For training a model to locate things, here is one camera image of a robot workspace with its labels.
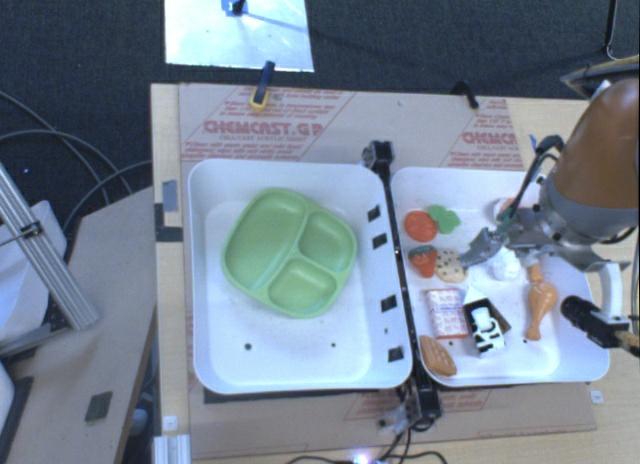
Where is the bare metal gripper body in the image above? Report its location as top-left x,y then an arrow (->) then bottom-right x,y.
501,206 -> 571,259

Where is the beige dotted toy biscuit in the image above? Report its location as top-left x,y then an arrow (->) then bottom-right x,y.
434,248 -> 468,284

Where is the white crumpled lump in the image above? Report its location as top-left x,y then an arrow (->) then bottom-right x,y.
487,246 -> 523,282

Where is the green toy lettuce leaf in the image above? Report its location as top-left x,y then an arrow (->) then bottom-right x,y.
426,204 -> 462,235

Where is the red toy strawberry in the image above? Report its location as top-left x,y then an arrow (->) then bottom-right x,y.
407,244 -> 439,280

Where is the red toy tomato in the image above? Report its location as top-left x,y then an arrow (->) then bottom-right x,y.
403,209 -> 440,242

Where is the pink and white packet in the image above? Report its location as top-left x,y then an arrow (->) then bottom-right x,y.
425,287 -> 471,341

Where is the orange toy chicken drumstick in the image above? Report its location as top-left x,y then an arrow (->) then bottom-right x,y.
524,262 -> 559,342

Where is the black and white milk carton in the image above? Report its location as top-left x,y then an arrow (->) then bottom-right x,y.
461,285 -> 513,360

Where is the thin black rod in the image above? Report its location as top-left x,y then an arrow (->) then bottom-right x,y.
373,159 -> 432,393

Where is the orange toy waffle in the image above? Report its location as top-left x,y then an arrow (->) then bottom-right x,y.
418,334 -> 459,379

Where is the white plastic tray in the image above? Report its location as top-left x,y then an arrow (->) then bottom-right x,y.
187,158 -> 414,395
389,166 -> 612,388

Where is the brown cardboard board red print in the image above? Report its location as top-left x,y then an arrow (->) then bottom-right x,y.
176,82 -> 599,461

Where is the green divided plate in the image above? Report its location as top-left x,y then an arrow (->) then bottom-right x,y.
220,187 -> 359,320

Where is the black cylinder on white bracket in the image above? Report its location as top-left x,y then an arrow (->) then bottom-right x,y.
559,257 -> 634,351

